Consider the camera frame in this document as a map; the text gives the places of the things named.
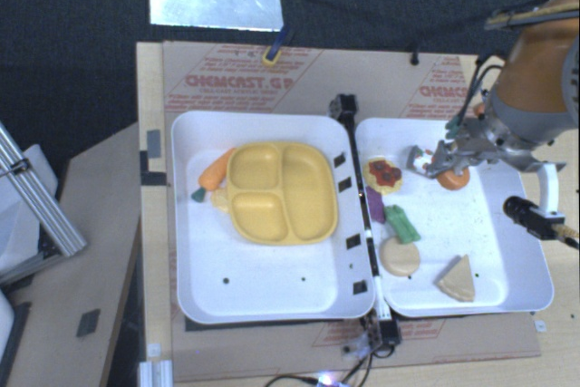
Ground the black cylinder on white bracket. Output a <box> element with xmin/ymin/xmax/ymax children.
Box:
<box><xmin>502</xmin><ymin>162</ymin><xmax>567</xmax><ymax>241</ymax></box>

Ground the round tan biscuit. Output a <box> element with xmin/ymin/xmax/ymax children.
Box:
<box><xmin>378</xmin><ymin>236</ymin><xmax>421</xmax><ymax>278</ymax></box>

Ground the white plastic tray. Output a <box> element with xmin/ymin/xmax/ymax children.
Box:
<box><xmin>354</xmin><ymin>117</ymin><xmax>556</xmax><ymax>319</ymax></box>
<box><xmin>170</xmin><ymin>110</ymin><xmax>378</xmax><ymax>325</ymax></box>

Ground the tan bread wedge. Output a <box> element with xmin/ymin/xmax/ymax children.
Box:
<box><xmin>435</xmin><ymin>253</ymin><xmax>477</xmax><ymax>304</ymax></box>

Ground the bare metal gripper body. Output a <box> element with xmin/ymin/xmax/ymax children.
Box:
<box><xmin>446</xmin><ymin>116</ymin><xmax>566</xmax><ymax>174</ymax></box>

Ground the green toy vegetable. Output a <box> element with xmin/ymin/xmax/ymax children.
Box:
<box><xmin>383</xmin><ymin>204</ymin><xmax>422</xmax><ymax>246</ymax></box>

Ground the brown cardboard board red print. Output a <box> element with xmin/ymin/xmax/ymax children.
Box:
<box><xmin>160</xmin><ymin>40</ymin><xmax>543</xmax><ymax>382</ymax></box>

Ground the round pizza with red toppings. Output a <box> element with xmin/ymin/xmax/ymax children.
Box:
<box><xmin>362</xmin><ymin>157</ymin><xmax>404</xmax><ymax>197</ymax></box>

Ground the pale yellow toy food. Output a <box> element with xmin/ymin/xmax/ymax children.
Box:
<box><xmin>209</xmin><ymin>188</ymin><xmax>232</xmax><ymax>214</ymax></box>

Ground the thin black and white rod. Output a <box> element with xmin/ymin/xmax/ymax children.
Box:
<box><xmin>343</xmin><ymin>116</ymin><xmax>387</xmax><ymax>319</ymax></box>

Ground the orange carrot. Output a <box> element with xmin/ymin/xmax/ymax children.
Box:
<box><xmin>189</xmin><ymin>147</ymin><xmax>237</xmax><ymax>203</ymax></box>

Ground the yellow divided plate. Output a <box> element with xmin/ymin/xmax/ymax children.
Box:
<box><xmin>225</xmin><ymin>141</ymin><xmax>339</xmax><ymax>247</ymax></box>

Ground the small white red green can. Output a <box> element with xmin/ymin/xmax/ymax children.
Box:
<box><xmin>406</xmin><ymin>144</ymin><xmax>437</xmax><ymax>174</ymax></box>

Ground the orange round toy food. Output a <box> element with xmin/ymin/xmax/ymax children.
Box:
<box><xmin>436</xmin><ymin>167</ymin><xmax>472</xmax><ymax>192</ymax></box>

